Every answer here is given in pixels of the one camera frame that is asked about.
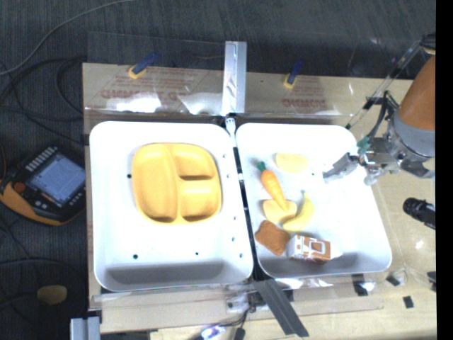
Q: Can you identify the white and brown carton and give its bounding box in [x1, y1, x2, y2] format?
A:
[287, 234, 343, 265]

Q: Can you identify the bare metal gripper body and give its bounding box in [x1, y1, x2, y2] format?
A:
[357, 137, 435, 179]

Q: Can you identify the brown bread slice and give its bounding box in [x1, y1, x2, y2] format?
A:
[254, 220, 292, 256]

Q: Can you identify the pale yellow fruit slice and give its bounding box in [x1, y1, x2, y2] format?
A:
[275, 152, 309, 174]

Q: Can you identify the yellow round object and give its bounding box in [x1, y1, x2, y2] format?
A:
[36, 285, 69, 305]

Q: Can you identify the yellow banana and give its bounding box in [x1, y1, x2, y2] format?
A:
[282, 190, 316, 232]

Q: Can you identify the yellow divided plate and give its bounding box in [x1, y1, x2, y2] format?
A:
[131, 142, 224, 225]

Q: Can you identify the orange carrot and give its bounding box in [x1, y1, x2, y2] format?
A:
[256, 161, 289, 213]

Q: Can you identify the yellow biscuit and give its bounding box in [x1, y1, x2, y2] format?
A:
[262, 198, 299, 224]

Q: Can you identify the white plastic tray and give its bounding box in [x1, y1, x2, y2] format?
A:
[234, 122, 394, 280]
[88, 120, 255, 293]

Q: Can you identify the black cylinder on white bracket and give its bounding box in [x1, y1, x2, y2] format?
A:
[402, 197, 437, 231]

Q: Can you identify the brown cardboard board red print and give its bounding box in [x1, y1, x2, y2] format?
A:
[81, 62, 437, 334]

